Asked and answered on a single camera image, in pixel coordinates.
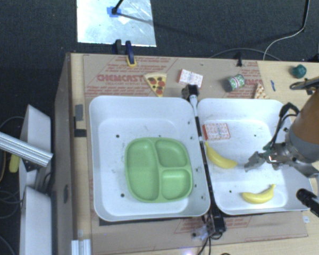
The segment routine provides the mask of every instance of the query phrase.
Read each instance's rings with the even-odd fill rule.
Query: can
[[[237,74],[235,76],[231,76],[227,78],[228,86],[230,91],[234,91],[239,89],[245,85],[245,78],[242,74]]]

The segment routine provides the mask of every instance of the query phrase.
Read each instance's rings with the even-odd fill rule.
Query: banana
[[[272,184],[267,190],[261,192],[261,193],[242,193],[242,197],[244,200],[246,200],[248,203],[252,204],[261,204],[265,203],[267,201],[270,201],[274,196],[274,188],[275,184]]]
[[[230,168],[234,168],[235,166],[237,166],[238,163],[236,161],[222,157],[213,148],[211,148],[209,146],[208,142],[205,142],[204,144],[207,148],[208,159],[211,160],[218,167],[221,167],[224,169],[230,169]]]

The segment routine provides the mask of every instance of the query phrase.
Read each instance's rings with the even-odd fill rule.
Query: green plate
[[[187,197],[192,171],[185,146],[174,139],[140,138],[125,151],[130,193],[142,202],[169,202]]]

